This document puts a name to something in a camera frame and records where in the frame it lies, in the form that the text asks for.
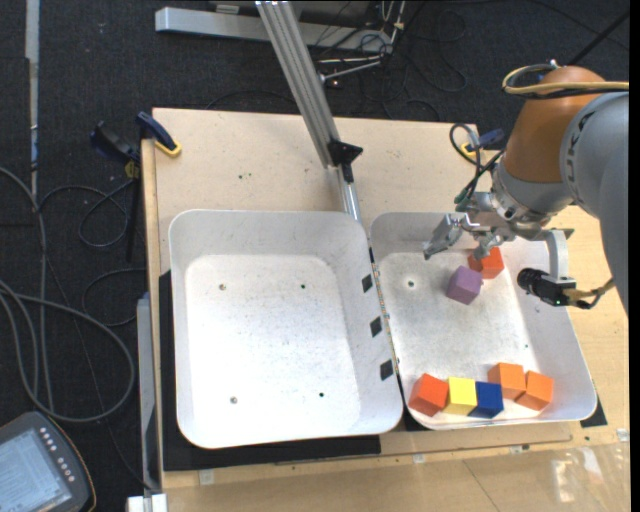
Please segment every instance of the block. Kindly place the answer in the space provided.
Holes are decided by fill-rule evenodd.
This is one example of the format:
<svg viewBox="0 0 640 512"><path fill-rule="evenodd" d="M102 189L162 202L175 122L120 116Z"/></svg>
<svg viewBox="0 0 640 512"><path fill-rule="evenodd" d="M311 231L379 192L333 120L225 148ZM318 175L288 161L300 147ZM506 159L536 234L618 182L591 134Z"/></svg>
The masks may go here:
<svg viewBox="0 0 640 512"><path fill-rule="evenodd" d="M442 412L467 416L478 405L476 381L466 377L449 377L449 396Z"/></svg>
<svg viewBox="0 0 640 512"><path fill-rule="evenodd" d="M520 364L498 363L487 374L487 380L502 386L502 397L516 400L527 390L524 368Z"/></svg>
<svg viewBox="0 0 640 512"><path fill-rule="evenodd" d="M528 371L526 381L527 390L516 399L516 403L541 411L553 399L553 379L541 373Z"/></svg>
<svg viewBox="0 0 640 512"><path fill-rule="evenodd" d="M423 373L413 385L409 407L415 411L433 416L447 404L449 384L433 375Z"/></svg>
<svg viewBox="0 0 640 512"><path fill-rule="evenodd" d="M492 247L489 256L481 260L475 259L473 253L467 258L469 268L480 272L484 279L493 279L504 269L504 261L502 261L502 253L499 247Z"/></svg>
<svg viewBox="0 0 640 512"><path fill-rule="evenodd" d="M469 413L474 418L493 418L504 410L502 386L493 382L476 382L478 405Z"/></svg>
<svg viewBox="0 0 640 512"><path fill-rule="evenodd" d="M447 297L469 305L480 293L482 274L463 265L453 273L447 287Z"/></svg>

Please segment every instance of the white tray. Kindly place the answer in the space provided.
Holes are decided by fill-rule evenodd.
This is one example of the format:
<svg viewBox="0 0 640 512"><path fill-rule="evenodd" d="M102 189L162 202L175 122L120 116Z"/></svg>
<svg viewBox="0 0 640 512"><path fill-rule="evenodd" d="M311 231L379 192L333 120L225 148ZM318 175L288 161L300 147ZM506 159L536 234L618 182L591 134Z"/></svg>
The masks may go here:
<svg viewBox="0 0 640 512"><path fill-rule="evenodd" d="M469 305L448 298L449 278L477 246L464 234L451 249L425 261L429 240L443 213L386 213L374 220L371 245L379 270L398 373L406 400L423 373L447 379L487 380L498 362L521 364L554 379L552 403L541 412L505 400L493 419L410 409L431 429L455 429L542 421L581 420L595 410L597 398L589 371L565 308L554 308L517 285L522 268L548 271L544 242L518 239L500 249L505 263L495 279L486 279Z"/></svg>
<svg viewBox="0 0 640 512"><path fill-rule="evenodd" d="M169 248L177 420L191 443L379 434L398 423L359 223L341 212L191 210L171 223Z"/></svg>

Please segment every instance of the touchscreen display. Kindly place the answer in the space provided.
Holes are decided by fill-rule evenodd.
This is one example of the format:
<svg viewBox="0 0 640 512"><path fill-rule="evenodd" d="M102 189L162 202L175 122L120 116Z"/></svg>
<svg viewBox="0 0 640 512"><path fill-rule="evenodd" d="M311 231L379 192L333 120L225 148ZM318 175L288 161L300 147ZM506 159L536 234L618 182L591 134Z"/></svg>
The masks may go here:
<svg viewBox="0 0 640 512"><path fill-rule="evenodd" d="M46 512L71 499L34 429L0 444L0 511Z"/></svg>

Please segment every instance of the table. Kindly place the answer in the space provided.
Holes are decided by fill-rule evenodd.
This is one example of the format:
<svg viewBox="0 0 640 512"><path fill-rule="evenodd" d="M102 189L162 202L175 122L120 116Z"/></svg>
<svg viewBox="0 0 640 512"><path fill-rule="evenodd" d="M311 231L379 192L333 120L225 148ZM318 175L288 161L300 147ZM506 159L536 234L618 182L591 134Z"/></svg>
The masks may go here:
<svg viewBox="0 0 640 512"><path fill-rule="evenodd" d="M179 109L155 109L153 116L183 146L176 159L148 140L141 148L157 398L158 278L170 269L173 217L198 208L331 211L341 205L335 174L321 167L300 116ZM387 211L450 211L472 176L473 167L451 147L450 124L346 118L336 124L343 141L364 148L354 174L367 230ZM569 266L579 287L604 283L609 273L598 221L570 207L554 227L576 230ZM628 319L615 291L595 309L574 308L570 315L606 425L420 432L400 425L381 436L379 456L161 470L169 510L250 510L255 503L264 511L553 510L562 503L630 510Z"/></svg>

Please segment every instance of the black floor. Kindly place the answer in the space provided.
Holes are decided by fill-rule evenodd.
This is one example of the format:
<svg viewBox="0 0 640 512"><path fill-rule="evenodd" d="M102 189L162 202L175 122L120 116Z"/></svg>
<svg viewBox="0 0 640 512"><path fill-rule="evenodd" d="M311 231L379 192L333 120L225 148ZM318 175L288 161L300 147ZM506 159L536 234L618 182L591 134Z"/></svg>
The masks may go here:
<svg viewBox="0 0 640 512"><path fill-rule="evenodd" d="M104 323L121 324L113 331L135 357L136 326L126 320L145 291L143 241L136 239L133 260L127 262L125 239L118 238L124 222L121 208L130 201L126 191L114 196L116 203L105 203L85 219L102 194L126 183L120 165L93 151L89 133L104 120L135 141L136 114L159 106L273 113L296 113L297 107L270 44L155 32L157 9L207 9L209 2L41 4L38 200L46 198L41 210L50 261L46 297L86 309ZM469 122L480 132L502 128L508 134L522 100L501 92L503 77L549 59L571 61L630 6L629 0L408 4L407 33L386 68L346 75L340 88L327 90L334 115ZM0 0L0 166L31 187L25 16L24 1ZM629 33L627 18L579 64L608 80L628 80ZM321 53L312 48L316 59ZM353 55L322 54L327 56ZM0 280L18 292L37 295L40 262L37 217L29 198L0 174ZM125 272L111 274L120 270ZM105 274L109 276L91 286ZM38 308L30 306L30 312L37 321ZM103 406L113 406L126 389L125 358L99 330L80 324L80 336L69 316L48 310L46 318L55 411L71 416L99 413L87 356ZM23 320L19 327L30 361ZM0 424L33 409L20 383L10 334L0 309ZM40 398L45 400L42 391L41 385ZM107 428L133 472L140 474L138 414L134 393L108 425L62 423L95 480L98 510L123 510L128 496L143 492Z"/></svg>

